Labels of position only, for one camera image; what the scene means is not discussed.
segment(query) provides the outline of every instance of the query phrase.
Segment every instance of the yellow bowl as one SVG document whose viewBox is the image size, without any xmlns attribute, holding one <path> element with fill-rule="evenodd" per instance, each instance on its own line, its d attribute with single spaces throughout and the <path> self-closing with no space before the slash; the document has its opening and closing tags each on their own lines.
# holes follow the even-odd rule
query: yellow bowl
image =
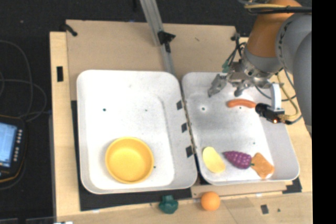
<svg viewBox="0 0 336 224">
<path fill-rule="evenodd" d="M 144 181 L 153 171 L 151 149 L 135 137 L 122 137 L 113 141 L 105 155 L 106 167 L 119 182 L 134 184 Z"/>
</svg>

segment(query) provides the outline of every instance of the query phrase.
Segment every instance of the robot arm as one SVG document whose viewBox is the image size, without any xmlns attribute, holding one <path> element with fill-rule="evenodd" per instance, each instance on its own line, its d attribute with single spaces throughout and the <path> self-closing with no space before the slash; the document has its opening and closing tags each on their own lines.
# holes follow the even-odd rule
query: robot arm
<svg viewBox="0 0 336 224">
<path fill-rule="evenodd" d="M 293 86 L 302 117 L 310 135 L 311 127 L 311 8 L 295 0 L 239 0 L 252 14 L 257 14 L 247 44 L 239 46 L 239 62 L 223 65 L 226 76 L 217 75 L 208 95 L 218 93 L 226 83 L 236 87 L 235 96 L 244 89 L 274 87 L 269 79 L 281 69 L 293 75 Z M 276 108 L 281 94 L 272 94 L 272 106 L 258 106 L 256 111 L 267 119 L 289 123 Z"/>
</svg>

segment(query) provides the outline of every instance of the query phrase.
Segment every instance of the blue screen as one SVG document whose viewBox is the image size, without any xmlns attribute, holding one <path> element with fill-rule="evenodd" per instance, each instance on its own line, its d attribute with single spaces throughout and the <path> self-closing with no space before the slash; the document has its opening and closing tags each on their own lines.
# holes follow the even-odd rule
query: blue screen
<svg viewBox="0 0 336 224">
<path fill-rule="evenodd" d="M 10 167 L 17 127 L 0 122 L 0 163 Z"/>
</svg>

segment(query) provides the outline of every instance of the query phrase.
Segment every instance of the orange fruit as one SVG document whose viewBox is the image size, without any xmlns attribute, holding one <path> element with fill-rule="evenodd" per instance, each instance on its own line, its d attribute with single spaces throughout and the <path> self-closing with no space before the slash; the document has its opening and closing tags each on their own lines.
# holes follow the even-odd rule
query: orange fruit
<svg viewBox="0 0 336 224">
<path fill-rule="evenodd" d="M 221 199 L 214 191 L 208 191 L 201 197 L 201 206 L 207 211 L 215 211 L 219 208 Z"/>
</svg>

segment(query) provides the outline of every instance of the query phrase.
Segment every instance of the yellow plate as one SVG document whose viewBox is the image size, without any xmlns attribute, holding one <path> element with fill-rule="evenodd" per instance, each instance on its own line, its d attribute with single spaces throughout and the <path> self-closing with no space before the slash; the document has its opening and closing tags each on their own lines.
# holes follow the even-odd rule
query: yellow plate
<svg viewBox="0 0 336 224">
<path fill-rule="evenodd" d="M 109 173 L 117 181 L 134 184 L 144 181 L 153 171 L 154 157 L 151 149 L 135 137 L 122 137 L 113 141 L 105 155 Z"/>
<path fill-rule="evenodd" d="M 225 164 L 216 150 L 208 146 L 203 149 L 203 161 L 205 166 L 213 173 L 221 173 L 225 170 Z"/>
</svg>

